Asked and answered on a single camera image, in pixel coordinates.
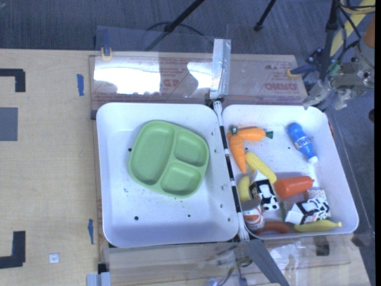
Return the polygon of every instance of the bottle cap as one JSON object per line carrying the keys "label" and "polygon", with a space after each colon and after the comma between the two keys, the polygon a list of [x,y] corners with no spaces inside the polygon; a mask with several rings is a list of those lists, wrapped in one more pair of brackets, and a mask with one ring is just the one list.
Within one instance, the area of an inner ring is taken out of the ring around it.
{"label": "bottle cap", "polygon": [[313,156],[313,157],[308,159],[308,162],[310,162],[311,164],[314,164],[314,163],[318,162],[318,158],[316,156]]}

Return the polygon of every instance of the blue and white bottle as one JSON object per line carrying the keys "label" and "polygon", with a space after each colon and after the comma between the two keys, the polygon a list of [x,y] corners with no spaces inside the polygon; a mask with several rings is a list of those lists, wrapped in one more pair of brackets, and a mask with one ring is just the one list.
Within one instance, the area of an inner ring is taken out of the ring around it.
{"label": "blue and white bottle", "polygon": [[314,154],[312,143],[304,133],[302,126],[297,123],[291,124],[288,127],[288,134],[295,144],[296,149],[306,156],[308,162],[316,163],[318,161]]}

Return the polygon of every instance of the green divided plate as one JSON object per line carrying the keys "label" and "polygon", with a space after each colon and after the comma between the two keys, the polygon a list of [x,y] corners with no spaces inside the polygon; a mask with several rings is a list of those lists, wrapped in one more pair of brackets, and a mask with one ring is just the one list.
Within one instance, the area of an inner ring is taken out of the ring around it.
{"label": "green divided plate", "polygon": [[195,193],[207,170],[205,140],[179,125],[154,120],[136,138],[129,171],[139,184],[164,195],[185,198]]}

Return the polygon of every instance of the gray carpet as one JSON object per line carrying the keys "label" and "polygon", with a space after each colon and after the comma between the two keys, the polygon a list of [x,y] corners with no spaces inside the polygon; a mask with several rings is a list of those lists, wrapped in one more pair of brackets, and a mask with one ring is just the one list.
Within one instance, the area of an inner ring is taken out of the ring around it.
{"label": "gray carpet", "polygon": [[[193,1],[0,0],[0,48],[93,50],[99,41],[97,29],[112,27],[114,49],[144,49],[164,25],[148,33],[145,30],[171,22]],[[201,32],[211,38],[231,39],[233,53],[292,54],[300,66],[305,64],[316,48],[324,46],[332,0],[278,0],[263,30],[255,32],[253,27],[269,1],[206,0],[182,23],[186,26],[179,26],[171,38],[161,43],[160,49],[211,52],[210,38],[201,37]],[[360,33],[369,22],[367,16],[359,24]],[[182,41],[181,35],[193,35],[192,43],[175,46]],[[316,74],[311,74],[306,83],[315,79]],[[326,113],[338,133],[340,155],[360,215],[355,240],[375,285],[374,123],[368,118],[373,108],[374,90],[369,90],[349,102],[347,108],[336,111],[329,107]]]}

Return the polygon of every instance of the white container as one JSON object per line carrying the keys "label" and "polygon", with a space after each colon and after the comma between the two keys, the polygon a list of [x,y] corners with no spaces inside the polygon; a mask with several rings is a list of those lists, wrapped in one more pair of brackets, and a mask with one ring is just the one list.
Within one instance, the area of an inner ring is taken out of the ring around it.
{"label": "white container", "polygon": [[[164,120],[202,136],[210,149],[199,189],[188,198],[159,194],[128,172],[130,151],[141,127]],[[238,232],[220,128],[212,109],[199,104],[109,103],[97,112],[102,220],[116,247],[228,241]]]}
{"label": "white container", "polygon": [[[202,184],[188,198],[161,195],[135,183],[128,173],[130,151],[141,127],[165,120],[201,135],[210,150]],[[303,126],[314,145],[318,163],[310,164],[296,150],[286,127]],[[231,190],[217,116],[199,104],[109,103],[96,115],[102,188],[102,219],[106,239],[116,247],[205,243],[231,240],[238,233],[238,216]],[[274,138],[245,141],[277,177],[308,175],[326,192],[334,222],[341,228],[326,232],[262,233],[264,240],[312,235],[348,234],[358,226],[358,215],[343,167],[320,110],[288,105],[230,105],[223,111],[227,132],[231,125],[257,126],[274,132]],[[231,159],[236,182],[243,176]]]}

